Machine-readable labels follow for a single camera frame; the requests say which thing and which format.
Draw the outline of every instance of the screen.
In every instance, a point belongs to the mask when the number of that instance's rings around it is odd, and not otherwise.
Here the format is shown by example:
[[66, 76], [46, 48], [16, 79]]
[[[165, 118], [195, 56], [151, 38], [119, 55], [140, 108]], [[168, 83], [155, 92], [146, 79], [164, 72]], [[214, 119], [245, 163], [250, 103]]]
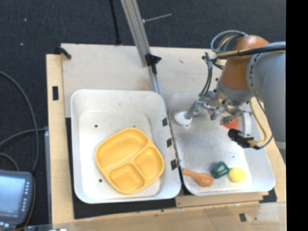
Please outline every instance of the screen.
[[0, 215], [17, 217], [26, 180], [0, 176]]

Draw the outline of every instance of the wooden table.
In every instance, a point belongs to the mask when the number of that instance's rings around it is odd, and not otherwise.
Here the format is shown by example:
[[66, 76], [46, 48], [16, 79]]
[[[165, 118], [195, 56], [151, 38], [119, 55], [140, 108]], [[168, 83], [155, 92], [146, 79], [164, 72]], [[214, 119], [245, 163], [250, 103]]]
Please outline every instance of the wooden table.
[[[76, 88], [75, 84], [70, 83], [77, 82], [78, 88], [83, 89], [88, 85], [87, 78], [95, 75], [98, 78], [105, 76], [104, 85], [98, 86], [101, 89], [151, 90], [152, 85], [148, 70], [141, 66], [137, 50], [133, 46], [62, 44], [62, 47], [72, 55], [71, 60], [63, 55], [46, 56], [51, 214], [54, 225], [69, 226], [71, 230], [85, 227], [89, 230], [101, 230], [102, 227], [104, 230], [120, 230], [122, 225], [125, 225], [126, 230], [143, 230], [149, 225], [151, 230], [169, 230], [174, 227], [178, 230], [198, 230], [205, 227], [208, 230], [223, 230], [224, 225], [228, 226], [228, 230], [241, 230], [239, 227], [254, 230], [250, 228], [269, 222], [273, 229], [269, 225], [267, 230], [280, 230], [277, 227], [286, 225], [286, 170], [273, 141], [266, 147], [266, 151], [276, 179], [275, 203], [259, 204], [266, 192], [202, 197], [180, 193], [176, 197], [177, 208], [74, 219], [65, 126], [65, 117], [69, 114], [69, 98]], [[205, 51], [212, 55], [210, 50], [160, 47], [152, 47], [151, 50], [152, 54], [162, 57], [157, 68], [163, 97], [173, 91], [196, 91], [203, 87], [206, 65], [201, 56]], [[81, 71], [85, 66], [88, 67], [87, 71]], [[67, 80], [67, 71], [75, 72], [71, 80]], [[131, 77], [133, 73], [137, 73], [142, 81], [135, 82]], [[214, 76], [220, 76], [220, 73], [220, 70], [214, 69]], [[53, 95], [55, 87], [58, 90], [56, 99]], [[261, 111], [257, 115], [262, 121], [266, 121]], [[251, 216], [258, 213], [262, 218], [258, 219], [259, 222], [256, 219], [242, 222], [240, 213], [251, 213]]]

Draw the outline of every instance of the green object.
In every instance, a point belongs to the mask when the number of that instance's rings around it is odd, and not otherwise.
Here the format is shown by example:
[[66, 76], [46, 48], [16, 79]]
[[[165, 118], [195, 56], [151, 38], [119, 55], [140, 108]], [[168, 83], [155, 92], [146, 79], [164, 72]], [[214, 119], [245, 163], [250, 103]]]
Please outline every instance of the green object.
[[228, 166], [224, 162], [220, 161], [212, 168], [211, 174], [215, 179], [218, 179], [224, 175], [227, 175], [229, 171]]
[[228, 116], [228, 117], [225, 117], [225, 118], [223, 119], [223, 122], [224, 122], [224, 123], [229, 123], [229, 122], [231, 122], [233, 119], [235, 119], [234, 116]]
[[203, 102], [205, 100], [205, 96], [201, 96], [200, 98], [199, 98], [199, 102]]

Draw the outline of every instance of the wooden spoon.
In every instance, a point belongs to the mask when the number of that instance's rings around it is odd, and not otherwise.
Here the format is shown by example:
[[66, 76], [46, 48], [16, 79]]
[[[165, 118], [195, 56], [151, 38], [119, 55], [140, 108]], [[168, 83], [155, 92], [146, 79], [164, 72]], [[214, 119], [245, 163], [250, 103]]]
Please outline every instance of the wooden spoon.
[[188, 175], [188, 176], [193, 177], [200, 186], [209, 187], [213, 184], [214, 178], [209, 174], [196, 173], [187, 168], [183, 168], [182, 172], [183, 172], [183, 175]]

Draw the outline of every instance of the yellow ball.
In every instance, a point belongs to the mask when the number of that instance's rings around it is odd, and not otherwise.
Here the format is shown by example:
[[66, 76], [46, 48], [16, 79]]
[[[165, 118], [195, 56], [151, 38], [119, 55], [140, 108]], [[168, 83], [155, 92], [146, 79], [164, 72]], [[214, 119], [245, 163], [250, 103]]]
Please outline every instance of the yellow ball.
[[230, 170], [229, 177], [233, 182], [242, 182], [246, 178], [246, 173], [242, 168], [234, 167]]

